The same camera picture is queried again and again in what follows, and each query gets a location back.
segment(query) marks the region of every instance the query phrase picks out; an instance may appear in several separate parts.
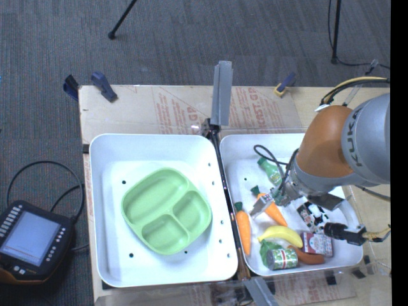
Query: banana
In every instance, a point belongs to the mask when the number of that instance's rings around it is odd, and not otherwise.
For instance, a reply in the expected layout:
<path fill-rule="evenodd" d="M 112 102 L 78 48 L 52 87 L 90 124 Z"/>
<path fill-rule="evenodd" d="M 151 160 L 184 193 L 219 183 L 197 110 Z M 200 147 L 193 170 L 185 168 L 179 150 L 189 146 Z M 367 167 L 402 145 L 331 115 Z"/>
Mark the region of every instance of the banana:
<path fill-rule="evenodd" d="M 285 226 L 270 226 L 265 232 L 258 237 L 258 241 L 262 242 L 266 238 L 281 238 L 298 248 L 303 247 L 303 240 L 300 235 L 293 229 Z"/>

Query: soda can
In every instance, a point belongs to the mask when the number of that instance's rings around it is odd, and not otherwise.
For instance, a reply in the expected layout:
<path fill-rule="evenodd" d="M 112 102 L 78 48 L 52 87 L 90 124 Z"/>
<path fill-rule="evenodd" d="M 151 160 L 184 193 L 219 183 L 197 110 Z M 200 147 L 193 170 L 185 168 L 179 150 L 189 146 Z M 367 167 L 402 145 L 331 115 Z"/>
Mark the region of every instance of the soda can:
<path fill-rule="evenodd" d="M 266 252 L 266 262 L 270 270 L 295 268 L 298 266 L 298 255 L 293 248 L 270 249 Z"/>

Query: wooden table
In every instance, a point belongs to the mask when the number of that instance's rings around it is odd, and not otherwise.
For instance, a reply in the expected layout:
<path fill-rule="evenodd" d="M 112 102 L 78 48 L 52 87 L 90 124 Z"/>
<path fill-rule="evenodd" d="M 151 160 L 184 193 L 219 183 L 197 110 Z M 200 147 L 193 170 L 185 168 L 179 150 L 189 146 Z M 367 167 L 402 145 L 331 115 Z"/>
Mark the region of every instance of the wooden table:
<path fill-rule="evenodd" d="M 96 265 L 94 218 L 92 212 L 92 182 L 87 147 L 102 133 L 176 133 L 195 134 L 212 105 L 211 86 L 141 86 L 113 85 L 118 100 L 108 102 L 95 86 L 81 86 L 79 108 L 82 141 L 84 144 L 84 172 L 89 222 L 92 281 L 96 305 L 211 305 L 214 294 L 209 285 L 191 285 L 177 288 L 149 287 L 147 289 L 103 289 Z M 296 128 L 305 131 L 316 113 L 320 99 L 332 88 L 290 87 L 279 98 L 273 87 L 233 87 L 229 126 L 225 130 L 247 129 L 249 133 L 267 133 L 269 129 Z M 349 107 L 389 92 L 389 88 L 361 88 Z M 336 96 L 333 104 L 341 104 L 348 91 Z M 381 231 L 391 224 L 390 203 L 372 197 L 359 189 L 346 187 L 353 194 L 354 208 L 368 231 Z M 373 190 L 390 195 L 389 185 Z M 371 263 L 347 269 L 334 287 L 302 287 L 296 291 L 275 294 L 279 305 L 391 305 L 391 237 L 383 243 L 365 243 L 364 255 Z M 351 272 L 357 269 L 364 276 L 358 279 Z"/>

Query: tripod leg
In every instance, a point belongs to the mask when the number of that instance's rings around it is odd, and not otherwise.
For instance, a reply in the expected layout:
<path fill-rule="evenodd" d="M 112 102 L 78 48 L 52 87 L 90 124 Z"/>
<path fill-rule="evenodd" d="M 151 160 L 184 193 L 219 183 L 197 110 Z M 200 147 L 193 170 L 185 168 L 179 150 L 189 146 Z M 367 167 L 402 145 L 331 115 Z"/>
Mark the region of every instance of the tripod leg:
<path fill-rule="evenodd" d="M 341 8 L 342 0 L 337 0 L 337 7 L 336 7 L 336 21 L 334 27 L 334 40 L 333 40 L 333 53 L 331 55 L 331 63 L 337 63 L 337 38 L 339 36 L 339 22 L 340 22 L 340 8 Z"/>
<path fill-rule="evenodd" d="M 128 15 L 129 11 L 131 11 L 133 5 L 136 3 L 137 0 L 132 0 L 130 2 L 130 5 L 126 8 L 124 14 L 121 16 L 121 18 L 119 19 L 119 21 L 117 22 L 117 24 L 115 25 L 114 29 L 112 29 L 112 31 L 110 31 L 108 33 L 108 37 L 113 40 L 115 38 L 115 33 L 117 31 L 117 29 L 119 28 L 119 26 L 121 25 L 121 23 L 125 20 L 126 16 Z"/>

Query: blue clamp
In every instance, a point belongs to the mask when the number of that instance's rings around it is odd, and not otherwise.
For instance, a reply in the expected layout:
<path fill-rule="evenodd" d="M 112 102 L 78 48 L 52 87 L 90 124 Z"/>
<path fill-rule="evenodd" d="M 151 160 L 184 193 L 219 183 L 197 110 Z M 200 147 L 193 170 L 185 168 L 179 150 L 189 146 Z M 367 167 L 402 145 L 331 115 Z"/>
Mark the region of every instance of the blue clamp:
<path fill-rule="evenodd" d="M 109 102 L 117 99 L 117 94 L 111 88 L 108 80 L 106 79 L 105 75 L 102 74 L 100 71 L 95 71 L 91 76 L 92 82 L 102 89 L 102 95 L 105 99 Z"/>
<path fill-rule="evenodd" d="M 78 83 L 72 75 L 65 78 L 64 92 L 71 96 L 75 101 L 78 101 Z"/>
<path fill-rule="evenodd" d="M 285 93 L 286 86 L 292 86 L 296 81 L 295 78 L 295 73 L 290 73 L 288 77 L 286 77 L 282 83 L 279 83 L 277 87 L 273 90 L 273 92 L 278 95 L 279 97 L 282 97 L 282 95 Z"/>

